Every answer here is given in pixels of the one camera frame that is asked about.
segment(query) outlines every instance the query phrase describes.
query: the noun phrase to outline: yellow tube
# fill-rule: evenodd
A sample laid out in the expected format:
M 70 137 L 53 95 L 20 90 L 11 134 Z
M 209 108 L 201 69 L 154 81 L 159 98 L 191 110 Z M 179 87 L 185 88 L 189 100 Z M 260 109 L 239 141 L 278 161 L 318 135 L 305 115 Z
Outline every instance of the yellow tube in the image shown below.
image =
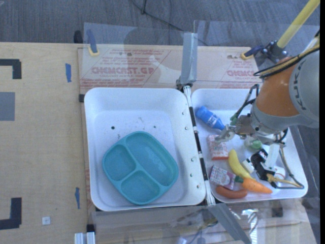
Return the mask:
M 295 18 L 289 28 L 285 31 L 285 33 L 281 36 L 279 41 L 277 42 L 277 46 L 280 48 L 284 48 L 291 38 L 296 34 L 301 25 L 308 19 L 308 17 L 312 14 L 312 12 L 318 7 L 320 4 L 320 0 L 309 0 L 305 7 L 301 10 L 299 15 Z

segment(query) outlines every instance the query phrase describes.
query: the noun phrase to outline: yellow banana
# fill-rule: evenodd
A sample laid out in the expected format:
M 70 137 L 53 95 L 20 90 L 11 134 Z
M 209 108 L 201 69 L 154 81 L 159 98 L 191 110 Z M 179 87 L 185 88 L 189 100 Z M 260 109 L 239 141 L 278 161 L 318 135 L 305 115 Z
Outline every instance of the yellow banana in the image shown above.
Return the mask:
M 247 172 L 245 168 L 241 165 L 238 160 L 237 153 L 234 149 L 229 151 L 228 162 L 235 175 L 238 175 L 242 178 L 254 179 L 250 176 L 249 172 Z

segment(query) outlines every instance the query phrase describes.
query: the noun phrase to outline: purple labeled bottle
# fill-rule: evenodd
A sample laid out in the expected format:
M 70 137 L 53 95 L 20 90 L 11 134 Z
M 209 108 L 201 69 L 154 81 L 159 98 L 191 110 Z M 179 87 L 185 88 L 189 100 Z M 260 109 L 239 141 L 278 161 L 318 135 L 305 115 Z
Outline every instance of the purple labeled bottle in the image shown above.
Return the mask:
M 211 128 L 220 130 L 223 130 L 224 128 L 224 124 L 222 123 L 220 117 L 212 113 L 205 106 L 202 106 L 197 110 L 196 116 Z

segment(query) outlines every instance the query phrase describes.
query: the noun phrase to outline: brown sausage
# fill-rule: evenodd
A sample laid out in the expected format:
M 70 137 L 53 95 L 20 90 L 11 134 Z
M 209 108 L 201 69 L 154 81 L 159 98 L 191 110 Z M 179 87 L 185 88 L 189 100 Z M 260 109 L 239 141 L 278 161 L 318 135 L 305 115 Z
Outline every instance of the brown sausage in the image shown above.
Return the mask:
M 215 190 L 216 190 L 217 194 L 220 194 L 220 195 L 230 198 L 230 199 L 244 198 L 248 194 L 248 191 L 246 189 L 232 191 L 232 190 L 229 190 L 229 189 L 227 189 L 223 186 L 220 186 L 220 185 L 217 186 Z

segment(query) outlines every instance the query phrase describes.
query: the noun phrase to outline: gray floor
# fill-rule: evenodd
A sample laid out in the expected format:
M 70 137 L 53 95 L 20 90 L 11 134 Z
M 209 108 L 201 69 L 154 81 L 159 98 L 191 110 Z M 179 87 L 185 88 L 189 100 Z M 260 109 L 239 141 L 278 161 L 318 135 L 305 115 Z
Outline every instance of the gray floor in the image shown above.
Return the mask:
M 83 33 L 85 23 L 192 32 L 193 22 L 201 20 L 211 21 L 200 36 L 202 45 L 252 47 L 278 39 L 307 1 L 147 0 L 142 14 L 143 0 L 0 0 L 0 42 L 73 43 L 75 31 Z M 319 26 L 320 7 L 287 50 L 300 52 Z M 299 154 L 309 183 L 305 206 L 320 242 L 319 129 L 295 127 L 292 134 L 303 141 Z

